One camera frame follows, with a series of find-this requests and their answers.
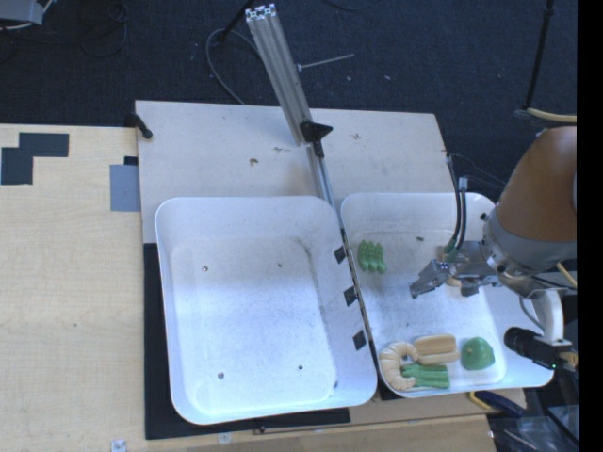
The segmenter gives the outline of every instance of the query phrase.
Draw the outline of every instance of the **white tray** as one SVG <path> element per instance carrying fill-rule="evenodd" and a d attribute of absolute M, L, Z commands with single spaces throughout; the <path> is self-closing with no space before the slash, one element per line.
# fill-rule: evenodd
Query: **white tray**
<path fill-rule="evenodd" d="M 334 209 L 311 196 L 174 198 L 155 215 L 171 399 L 216 424 L 360 405 L 377 374 Z"/>
<path fill-rule="evenodd" d="M 467 195 L 465 239 L 481 239 L 483 221 L 479 216 L 493 206 L 482 195 Z M 466 340 L 483 337 L 495 352 L 495 363 L 483 370 L 465 370 L 460 361 L 448 363 L 448 389 L 423 387 L 399 392 L 390 387 L 392 392 L 419 397 L 497 388 L 507 374 L 507 359 L 486 295 L 480 291 L 463 297 L 460 288 L 443 284 L 413 299 L 409 290 L 418 272 L 436 257 L 437 248 L 445 246 L 452 236 L 454 194 L 353 194 L 342 203 L 342 219 L 377 353 L 392 342 L 412 343 L 419 336 L 439 333 L 455 335 L 459 350 Z M 384 274 L 363 271 L 356 263 L 363 239 L 382 244 L 387 264 Z M 505 387 L 509 386 L 522 385 L 506 380 Z"/>

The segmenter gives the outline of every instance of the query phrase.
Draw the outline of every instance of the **robotic arm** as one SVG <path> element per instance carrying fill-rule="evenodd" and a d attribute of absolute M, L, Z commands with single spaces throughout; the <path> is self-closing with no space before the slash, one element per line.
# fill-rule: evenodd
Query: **robotic arm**
<path fill-rule="evenodd" d="M 411 284 L 413 298 L 443 283 L 460 283 L 464 296 L 486 284 L 506 286 L 531 300 L 543 334 L 511 328 L 505 345 L 546 368 L 575 369 L 577 355 L 563 339 L 561 289 L 537 274 L 577 258 L 576 186 L 577 127 L 545 129 L 483 217 L 482 240 L 444 248 L 441 259 L 431 260 Z"/>

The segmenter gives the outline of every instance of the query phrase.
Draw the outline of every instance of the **wooden table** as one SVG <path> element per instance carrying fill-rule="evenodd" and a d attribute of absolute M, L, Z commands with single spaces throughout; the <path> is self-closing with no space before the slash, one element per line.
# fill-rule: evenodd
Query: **wooden table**
<path fill-rule="evenodd" d="M 69 156 L 34 157 L 31 185 L 0 186 L 0 449 L 496 450 L 465 395 L 375 395 L 342 426 L 145 440 L 141 215 L 111 211 L 109 186 L 137 130 L 0 125 L 0 148 L 20 133 L 68 134 Z"/>

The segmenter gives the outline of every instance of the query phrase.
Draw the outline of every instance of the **yellow cable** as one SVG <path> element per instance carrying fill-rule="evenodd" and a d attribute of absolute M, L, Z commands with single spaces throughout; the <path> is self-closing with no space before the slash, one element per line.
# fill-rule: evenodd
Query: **yellow cable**
<path fill-rule="evenodd" d="M 534 109 L 532 107 L 528 107 L 526 112 L 531 114 L 534 117 L 539 119 L 544 119 L 546 121 L 555 121 L 555 122 L 566 122 L 568 124 L 577 123 L 577 116 L 566 116 L 562 114 L 551 114 L 550 112 L 544 112 L 542 110 Z"/>
<path fill-rule="evenodd" d="M 569 274 L 569 272 L 567 271 L 567 269 L 565 269 L 565 266 L 563 266 L 561 262 L 557 264 L 557 269 L 561 272 L 565 279 L 568 280 L 572 284 L 572 286 L 574 286 L 574 288 L 578 289 L 578 282 L 574 279 L 572 275 Z"/>

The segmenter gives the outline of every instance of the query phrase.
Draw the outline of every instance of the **dark background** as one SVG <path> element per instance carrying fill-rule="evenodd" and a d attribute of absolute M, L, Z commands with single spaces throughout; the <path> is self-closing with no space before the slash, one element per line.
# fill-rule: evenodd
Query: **dark background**
<path fill-rule="evenodd" d="M 247 1 L 57 0 L 43 25 L 0 20 L 0 122 L 122 126 L 136 100 L 278 105 L 246 41 Z M 301 72 L 311 108 L 434 114 L 457 175 L 480 176 L 469 190 L 495 201 L 542 129 L 515 111 L 527 104 L 546 1 L 255 4 L 275 4 L 301 65 L 354 54 Z M 236 16 L 226 41 L 209 39 Z M 530 106 L 576 114 L 577 77 L 578 0 L 554 0 Z M 578 399 L 563 372 L 527 392 L 536 414 Z"/>

